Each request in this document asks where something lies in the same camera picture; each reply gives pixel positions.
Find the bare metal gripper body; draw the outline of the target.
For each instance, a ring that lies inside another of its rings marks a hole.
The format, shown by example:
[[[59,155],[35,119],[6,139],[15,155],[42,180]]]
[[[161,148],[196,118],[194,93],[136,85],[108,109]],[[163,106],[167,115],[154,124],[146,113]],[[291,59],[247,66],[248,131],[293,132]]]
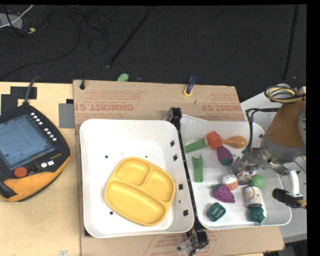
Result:
[[[252,148],[246,156],[246,164],[255,164],[255,170],[270,169],[279,175],[285,172],[285,166],[274,157],[267,149]]]

